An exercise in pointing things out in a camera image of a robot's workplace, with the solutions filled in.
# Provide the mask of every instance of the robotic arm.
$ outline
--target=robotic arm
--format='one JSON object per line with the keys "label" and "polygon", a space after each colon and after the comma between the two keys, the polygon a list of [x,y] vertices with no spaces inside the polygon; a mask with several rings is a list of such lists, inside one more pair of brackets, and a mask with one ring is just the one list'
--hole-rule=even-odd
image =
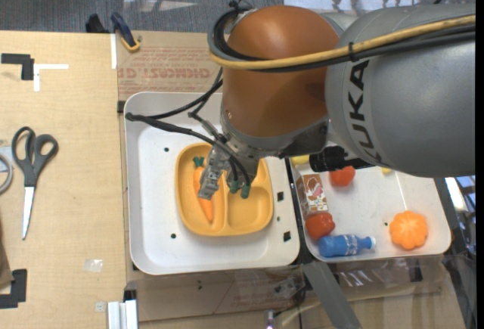
{"label": "robotic arm", "polygon": [[359,18],[281,5],[224,14],[209,33],[223,67],[223,145],[209,153],[199,196],[211,198],[223,171],[248,196],[265,157],[309,154],[316,172],[474,174],[475,13],[472,4]]}

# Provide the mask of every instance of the toy carrot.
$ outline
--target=toy carrot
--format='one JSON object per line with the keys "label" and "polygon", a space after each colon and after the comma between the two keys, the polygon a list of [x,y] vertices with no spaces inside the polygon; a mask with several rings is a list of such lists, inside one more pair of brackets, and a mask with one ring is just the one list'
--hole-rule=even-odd
{"label": "toy carrot", "polygon": [[[203,173],[203,157],[194,157],[195,172],[194,172],[194,188],[198,197],[198,191],[200,190],[200,177]],[[198,202],[202,206],[202,210],[205,213],[205,217],[209,222],[213,220],[213,200],[203,199],[198,197]]]}

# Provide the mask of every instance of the tray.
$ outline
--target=tray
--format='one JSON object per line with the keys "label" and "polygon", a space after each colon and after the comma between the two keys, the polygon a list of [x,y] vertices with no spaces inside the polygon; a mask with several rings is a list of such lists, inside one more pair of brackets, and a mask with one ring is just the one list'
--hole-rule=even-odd
{"label": "tray", "polygon": [[[314,173],[308,163],[293,166],[299,174]],[[329,172],[319,173],[326,194],[329,212],[336,228],[331,235],[356,234],[373,236],[376,247],[355,256],[325,258],[318,252],[318,244],[304,228],[306,245],[311,254],[323,262],[353,262],[406,256],[438,255],[451,244],[451,231],[445,217],[435,182],[380,167],[357,169],[350,186],[334,187]],[[396,213],[413,210],[426,216],[429,234],[425,244],[414,250],[395,245],[389,235],[389,224]]]}
{"label": "tray", "polygon": [[[198,93],[140,92],[125,113],[165,113],[199,98]],[[200,116],[219,128],[221,94],[214,94]],[[186,112],[164,119],[207,135]],[[129,247],[134,264],[149,275],[267,268],[291,264],[299,237],[290,182],[283,160],[266,158],[273,214],[261,230],[234,236],[202,236],[183,223],[175,195],[175,167],[180,152],[200,143],[189,135],[164,132],[125,121],[128,180]]]}
{"label": "tray", "polygon": [[247,199],[235,194],[225,182],[219,180],[219,190],[212,196],[213,220],[205,217],[193,185],[194,157],[204,157],[210,152],[207,143],[191,144],[184,148],[176,160],[175,192],[178,213],[185,226],[196,234],[206,236],[230,236],[251,234],[260,231],[271,221],[274,211],[271,180],[267,164],[259,161],[257,177],[254,179]]}

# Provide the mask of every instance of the orange plate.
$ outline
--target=orange plate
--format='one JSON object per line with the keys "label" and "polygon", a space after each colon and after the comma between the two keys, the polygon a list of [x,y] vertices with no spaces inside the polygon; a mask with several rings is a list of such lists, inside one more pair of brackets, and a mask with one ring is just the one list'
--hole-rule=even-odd
{"label": "orange plate", "polygon": [[229,236],[250,234],[263,229],[272,219],[274,203],[267,165],[259,161],[257,177],[252,183],[247,199],[240,191],[230,193],[225,174],[219,181],[219,190],[212,196],[213,221],[209,222],[198,203],[193,186],[194,157],[206,157],[210,151],[207,143],[191,144],[183,149],[176,160],[175,191],[178,212],[188,229],[200,235]]}

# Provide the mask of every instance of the cable tie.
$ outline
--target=cable tie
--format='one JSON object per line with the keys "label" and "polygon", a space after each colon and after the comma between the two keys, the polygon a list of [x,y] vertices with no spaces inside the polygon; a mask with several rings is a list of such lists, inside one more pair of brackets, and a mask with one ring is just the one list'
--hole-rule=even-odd
{"label": "cable tie", "polygon": [[359,59],[357,58],[355,52],[353,51],[354,44],[355,44],[354,42],[348,43],[348,51],[349,51],[349,59],[351,60],[351,62],[356,63]]}

